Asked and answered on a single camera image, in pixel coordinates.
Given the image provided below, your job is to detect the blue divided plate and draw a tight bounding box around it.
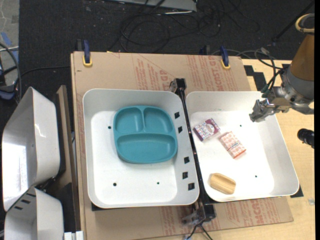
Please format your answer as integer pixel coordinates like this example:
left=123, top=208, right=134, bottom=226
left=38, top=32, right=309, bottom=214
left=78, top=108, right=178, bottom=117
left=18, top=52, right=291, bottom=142
left=112, top=105, right=179, bottom=165

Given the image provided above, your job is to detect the white plastic tray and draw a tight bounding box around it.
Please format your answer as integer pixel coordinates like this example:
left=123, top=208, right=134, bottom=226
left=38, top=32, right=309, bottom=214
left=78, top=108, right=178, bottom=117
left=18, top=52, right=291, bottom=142
left=185, top=91, right=300, bottom=203
left=82, top=88, right=200, bottom=209

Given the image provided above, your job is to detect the brown cardboard board red print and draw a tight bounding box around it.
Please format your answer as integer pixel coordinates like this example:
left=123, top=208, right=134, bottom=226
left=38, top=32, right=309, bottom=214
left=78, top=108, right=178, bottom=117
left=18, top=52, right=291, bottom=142
left=70, top=50, right=295, bottom=240

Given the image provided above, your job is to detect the purple and white carton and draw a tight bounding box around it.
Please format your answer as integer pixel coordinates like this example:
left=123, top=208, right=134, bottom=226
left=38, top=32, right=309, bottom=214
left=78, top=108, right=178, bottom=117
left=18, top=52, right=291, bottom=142
left=192, top=117, right=222, bottom=143

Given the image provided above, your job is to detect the thin black rod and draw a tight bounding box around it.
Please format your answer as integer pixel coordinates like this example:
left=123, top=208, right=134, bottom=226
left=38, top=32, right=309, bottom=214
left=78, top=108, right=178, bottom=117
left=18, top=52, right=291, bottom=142
left=177, top=88, right=210, bottom=210

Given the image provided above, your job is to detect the pink and white carton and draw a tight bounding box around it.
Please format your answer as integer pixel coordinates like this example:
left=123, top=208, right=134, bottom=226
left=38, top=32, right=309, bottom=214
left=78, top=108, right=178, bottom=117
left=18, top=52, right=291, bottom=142
left=218, top=130, right=247, bottom=160

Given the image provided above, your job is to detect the black block with thin wires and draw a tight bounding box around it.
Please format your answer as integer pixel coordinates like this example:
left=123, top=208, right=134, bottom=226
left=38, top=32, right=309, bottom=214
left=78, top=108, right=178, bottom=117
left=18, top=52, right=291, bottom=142
left=169, top=77, right=188, bottom=93
left=181, top=203, right=217, bottom=227

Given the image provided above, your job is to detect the tan toy bread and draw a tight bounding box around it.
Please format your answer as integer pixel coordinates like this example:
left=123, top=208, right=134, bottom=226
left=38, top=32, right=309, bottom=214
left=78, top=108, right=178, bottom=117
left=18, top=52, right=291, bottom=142
left=208, top=172, right=237, bottom=196

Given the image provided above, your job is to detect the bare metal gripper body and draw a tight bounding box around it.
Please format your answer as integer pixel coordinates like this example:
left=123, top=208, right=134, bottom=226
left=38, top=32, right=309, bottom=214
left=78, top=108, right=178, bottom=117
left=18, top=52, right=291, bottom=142
left=267, top=85, right=315, bottom=115

